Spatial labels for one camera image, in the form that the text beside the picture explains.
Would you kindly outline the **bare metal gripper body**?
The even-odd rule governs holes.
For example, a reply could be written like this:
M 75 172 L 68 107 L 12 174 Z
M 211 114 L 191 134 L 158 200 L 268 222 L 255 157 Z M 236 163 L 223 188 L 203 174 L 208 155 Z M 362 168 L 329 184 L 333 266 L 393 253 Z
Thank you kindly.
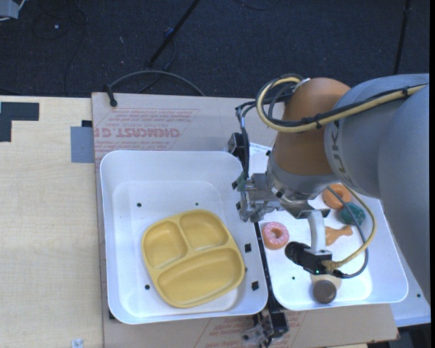
M 254 212 L 259 207 L 271 207 L 272 212 L 286 211 L 300 219 L 312 212 L 309 198 L 309 195 L 296 192 L 269 173 L 255 173 L 243 185 L 240 202 L 252 205 Z

